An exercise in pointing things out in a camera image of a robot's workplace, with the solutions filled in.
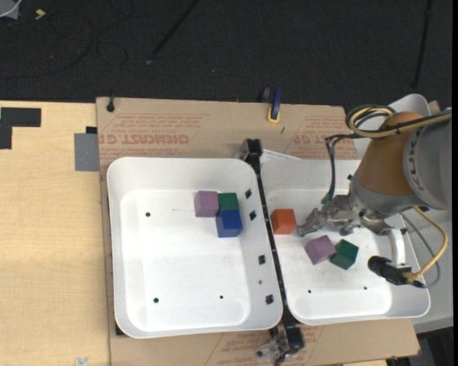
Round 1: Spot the thin black rod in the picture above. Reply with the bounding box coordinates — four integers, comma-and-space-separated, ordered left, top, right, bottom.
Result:
250, 154, 297, 332

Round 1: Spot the brown cardboard board red print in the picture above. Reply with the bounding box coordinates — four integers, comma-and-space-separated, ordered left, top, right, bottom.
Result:
95, 96, 422, 366

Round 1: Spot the white plastic tray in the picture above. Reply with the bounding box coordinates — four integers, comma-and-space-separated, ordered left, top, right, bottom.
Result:
259, 157, 432, 326
106, 156, 285, 340

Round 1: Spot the purple cube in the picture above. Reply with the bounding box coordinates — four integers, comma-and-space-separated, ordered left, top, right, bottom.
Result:
303, 234, 337, 266
193, 190, 220, 218

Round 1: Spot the orange cube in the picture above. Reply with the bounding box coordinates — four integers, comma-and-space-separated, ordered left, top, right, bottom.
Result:
269, 208, 298, 236

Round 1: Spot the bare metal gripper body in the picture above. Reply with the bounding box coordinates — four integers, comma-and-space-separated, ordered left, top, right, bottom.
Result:
321, 194, 392, 238

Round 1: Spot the black cylinder on white bracket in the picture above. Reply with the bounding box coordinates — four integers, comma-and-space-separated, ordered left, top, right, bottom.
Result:
367, 226, 414, 286

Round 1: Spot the blue cube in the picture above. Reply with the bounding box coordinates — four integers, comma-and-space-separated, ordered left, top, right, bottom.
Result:
214, 209, 244, 239

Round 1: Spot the green cube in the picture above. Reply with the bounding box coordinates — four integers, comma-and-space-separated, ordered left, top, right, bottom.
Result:
217, 191, 240, 214
329, 239, 360, 271

